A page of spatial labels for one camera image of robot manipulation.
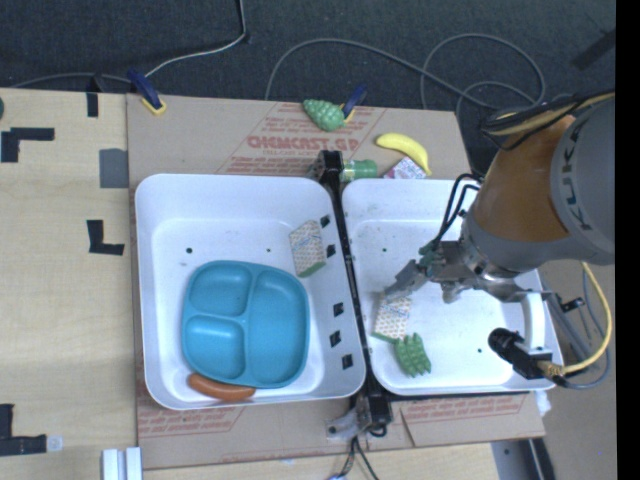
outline green toy corn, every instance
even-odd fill
[[[417,333],[396,340],[394,350],[400,367],[408,375],[415,377],[418,374],[424,375],[425,372],[431,373],[431,361],[422,338]]]
[[[340,105],[323,100],[304,100],[302,107],[318,128],[325,132],[332,132],[345,125]]]

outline cardboard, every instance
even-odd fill
[[[374,160],[382,176],[403,159],[375,145],[397,132],[421,142],[433,178],[469,171],[455,116],[449,112],[358,107],[346,127],[319,130],[298,103],[212,100],[163,96],[155,116],[140,97],[127,95],[130,199],[138,184],[157,173],[304,176],[321,150],[343,159]],[[135,316],[138,444],[145,469],[343,453],[328,439],[326,422],[344,415],[348,400],[170,411],[144,384],[137,290],[135,213],[131,212]],[[369,450],[487,442],[541,436],[544,428],[531,393],[447,397],[393,404],[394,421]]]

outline toy banana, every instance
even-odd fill
[[[376,144],[382,148],[395,149],[404,153],[418,164],[427,176],[431,176],[427,150],[418,141],[401,133],[385,133],[378,137]]]

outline white cable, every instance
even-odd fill
[[[245,37],[247,37],[247,25],[246,25],[246,20],[245,20],[245,16],[244,16],[244,3],[243,0],[238,0],[238,10],[239,10],[239,14],[240,14],[240,23],[241,23],[241,27],[242,27],[242,32],[240,33],[240,35],[234,39],[233,41],[231,41],[230,43],[221,46],[220,48],[215,48],[213,50],[205,50],[202,52],[196,52],[196,53],[188,53],[186,55],[181,55],[180,57],[174,57],[172,59],[168,59],[165,60],[163,63],[159,64],[158,66],[156,66],[155,68],[153,68],[151,71],[147,72],[145,74],[145,76],[147,78],[149,78],[151,75],[157,73],[158,71],[160,71],[162,68],[168,66],[169,64],[173,64],[174,62],[180,62],[183,60],[187,60],[187,59],[193,59],[196,57],[205,57],[207,55],[215,55],[218,53],[222,53],[226,50],[229,50],[231,48],[233,48],[234,46],[236,46],[237,44],[239,44],[240,42],[242,42],[244,40]]]
[[[448,82],[446,82],[445,80],[443,80],[442,78],[434,75],[433,73],[427,71],[426,66],[428,65],[429,61],[431,60],[431,58],[433,57],[433,55],[435,54],[435,52],[437,50],[439,50],[440,48],[442,48],[444,45],[458,40],[458,39],[463,39],[463,38],[479,38],[479,39],[487,39],[490,41],[494,41],[497,42],[499,44],[502,44],[504,46],[507,46],[508,48],[513,49],[514,51],[516,51],[518,54],[520,54],[526,61],[527,63],[529,63],[529,65],[532,67],[532,69],[535,71],[535,74],[539,80],[540,83],[540,94],[538,95],[538,97],[536,99],[531,98],[529,96],[527,96],[524,92],[520,91],[519,89],[512,87],[510,85],[501,83],[501,82],[490,82],[490,81],[486,81],[486,82],[478,82],[476,84],[473,84],[472,86],[468,87],[465,90],[460,90],[457,87],[453,86],[452,84],[449,84]],[[503,87],[505,89],[511,90],[515,93],[517,93],[519,96],[525,98],[526,100],[528,100],[529,102],[531,102],[532,104],[537,104],[539,102],[542,101],[543,97],[544,97],[544,92],[546,89],[546,84],[545,84],[545,80],[544,80],[544,76],[542,74],[542,71],[540,70],[540,68],[537,66],[537,64],[535,63],[535,61],[526,54],[526,52],[524,52],[522,49],[518,48],[517,46],[509,43],[508,41],[505,41],[504,39],[500,39],[498,37],[494,37],[494,36],[490,36],[487,34],[460,34],[457,36],[453,36],[450,37],[446,40],[444,40],[443,42],[441,42],[440,44],[438,44],[429,54],[429,56],[427,57],[427,60],[425,61],[424,66],[425,67],[420,67],[420,66],[416,66],[415,64],[412,64],[400,57],[398,57],[397,55],[394,55],[392,53],[389,53],[387,51],[381,50],[380,48],[376,48],[374,46],[370,46],[368,44],[365,43],[361,43],[358,41],[352,41],[350,39],[341,39],[341,38],[335,38],[335,37],[323,37],[323,38],[317,38],[317,39],[310,39],[308,41],[303,41],[295,46],[293,46],[292,48],[290,48],[288,51],[286,51],[281,57],[280,59],[276,62],[273,70],[271,71],[271,75],[269,77],[269,81],[267,82],[267,88],[265,90],[265,96],[264,99],[268,100],[271,96],[271,88],[273,86],[273,81],[275,79],[276,73],[278,72],[278,70],[280,69],[280,66],[282,65],[282,63],[285,61],[285,59],[287,57],[289,57],[291,54],[293,54],[294,52],[296,52],[297,50],[300,50],[301,48],[307,47],[307,46],[311,46],[311,45],[315,45],[315,44],[323,44],[323,43],[334,43],[334,44],[341,44],[341,45],[345,45],[345,46],[353,46],[356,48],[360,48],[363,50],[366,50],[368,52],[371,53],[375,53],[378,54],[382,57],[385,57],[389,60],[392,60],[393,62],[396,62],[412,71],[417,72],[418,74],[421,75],[421,95],[424,94],[424,78],[429,78],[431,81],[443,86],[444,88],[448,89],[449,91],[457,94],[460,97],[460,100],[458,101],[458,107],[460,105],[460,101],[461,100],[468,100],[472,103],[475,103],[476,105],[479,105],[481,107],[485,107],[485,108],[489,108],[489,109],[495,109],[496,107],[493,105],[490,105],[488,103],[486,103],[485,101],[482,101],[480,99],[477,99],[473,96],[471,96],[469,94],[470,90],[472,88],[475,88],[478,85],[494,85],[494,86],[499,86],[499,87]]]

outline blue divided plate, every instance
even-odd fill
[[[279,388],[304,369],[309,348],[309,299],[283,270],[239,261],[198,268],[182,313],[182,352],[210,379]]]

